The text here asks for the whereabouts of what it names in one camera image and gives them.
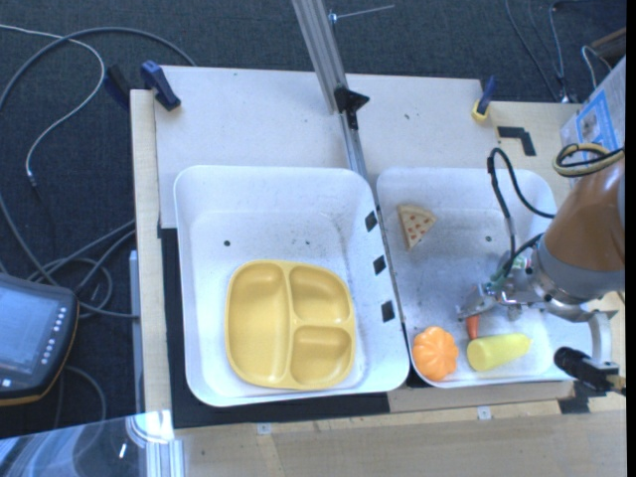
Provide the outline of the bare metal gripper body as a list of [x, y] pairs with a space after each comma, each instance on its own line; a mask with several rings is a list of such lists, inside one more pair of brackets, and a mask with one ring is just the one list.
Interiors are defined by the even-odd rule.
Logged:
[[524, 267], [494, 275], [489, 294], [514, 310], [539, 308], [563, 320], [584, 323], [589, 319], [584, 309], [588, 300], [585, 278], [583, 268], [567, 264], [547, 250], [534, 249]]

